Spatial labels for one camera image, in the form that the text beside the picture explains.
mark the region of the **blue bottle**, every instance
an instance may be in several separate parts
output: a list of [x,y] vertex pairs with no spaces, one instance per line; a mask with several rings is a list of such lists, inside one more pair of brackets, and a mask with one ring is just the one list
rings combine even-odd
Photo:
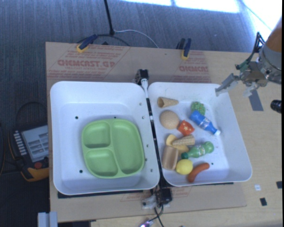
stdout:
[[200,114],[198,110],[194,110],[189,118],[192,121],[194,121],[197,125],[199,125],[199,127],[201,127],[206,131],[210,131],[214,135],[219,135],[221,133],[218,129],[216,129],[213,126],[213,123],[208,118]]

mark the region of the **gray carpet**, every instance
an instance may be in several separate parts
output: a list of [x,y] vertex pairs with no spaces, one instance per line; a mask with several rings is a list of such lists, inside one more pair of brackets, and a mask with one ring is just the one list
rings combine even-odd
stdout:
[[[176,6],[108,0],[113,28],[134,29],[150,36],[160,48],[175,49],[181,38],[191,38],[193,50],[251,52],[255,35],[245,15]],[[6,160],[0,177],[0,227],[37,226],[37,213],[48,212],[48,179],[23,179],[8,149],[8,131],[21,105],[46,104],[45,42],[75,43],[92,34],[108,34],[103,0],[0,0],[0,122]],[[154,47],[139,33],[102,36],[95,43]],[[44,117],[30,105],[22,123]]]

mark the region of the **green divided plate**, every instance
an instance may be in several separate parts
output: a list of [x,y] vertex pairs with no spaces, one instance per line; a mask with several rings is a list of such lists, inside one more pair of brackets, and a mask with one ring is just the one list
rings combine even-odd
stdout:
[[144,166],[139,131],[128,120],[93,121],[84,127],[81,139],[85,164],[96,177],[131,176]]

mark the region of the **toy food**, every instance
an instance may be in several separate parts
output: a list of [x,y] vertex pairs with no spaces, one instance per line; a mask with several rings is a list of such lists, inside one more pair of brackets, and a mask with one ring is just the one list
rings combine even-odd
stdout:
[[175,170],[178,161],[178,154],[178,149],[172,146],[165,146],[162,157],[162,167],[167,170]]
[[197,166],[195,166],[193,168],[193,170],[188,174],[187,176],[187,179],[190,183],[193,183],[196,176],[201,172],[201,171],[204,171],[204,170],[207,170],[209,168],[209,164],[208,163],[201,163]]
[[173,106],[173,105],[177,105],[179,103],[178,100],[175,99],[170,99],[170,98],[166,98],[166,97],[159,97],[157,104],[159,108],[165,108],[168,106]]
[[210,131],[214,135],[219,135],[221,133],[213,126],[213,123],[208,118],[204,117],[198,110],[194,110],[189,118],[203,130]]
[[172,142],[172,146],[182,146],[182,145],[191,146],[194,144],[195,144],[195,138],[192,134],[184,136]]
[[168,130],[176,129],[179,122],[178,115],[171,110],[165,110],[160,114],[160,123]]
[[201,145],[193,146],[188,152],[181,154],[182,159],[188,159],[189,157],[199,158],[205,154],[212,153],[214,146],[210,141],[207,141]]
[[178,127],[178,130],[184,135],[190,135],[192,132],[195,131],[194,127],[189,123],[183,120]]
[[194,110],[198,110],[200,112],[200,114],[205,115],[205,107],[204,104],[200,103],[200,102],[193,102],[190,106],[191,112],[193,112]]
[[193,170],[193,162],[188,159],[179,160],[176,165],[176,172],[181,175],[187,175]]
[[166,145],[171,146],[173,148],[176,148],[179,151],[179,156],[180,156],[182,153],[188,152],[189,148],[187,147],[187,145],[176,145],[176,146],[174,146],[173,142],[177,139],[178,138],[175,135],[170,134],[166,139]]

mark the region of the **toy water bottle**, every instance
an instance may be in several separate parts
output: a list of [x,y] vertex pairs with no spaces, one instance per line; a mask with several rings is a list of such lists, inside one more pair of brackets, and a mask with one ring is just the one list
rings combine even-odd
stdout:
[[199,125],[199,127],[206,131],[210,131],[214,135],[219,135],[221,133],[213,126],[213,123],[208,118],[203,116],[198,110],[194,110],[189,118]]
[[214,150],[214,146],[210,141],[207,141],[201,145],[193,146],[188,152],[184,152],[181,154],[182,159],[188,159],[189,157],[199,158],[204,156],[205,154],[212,153]]

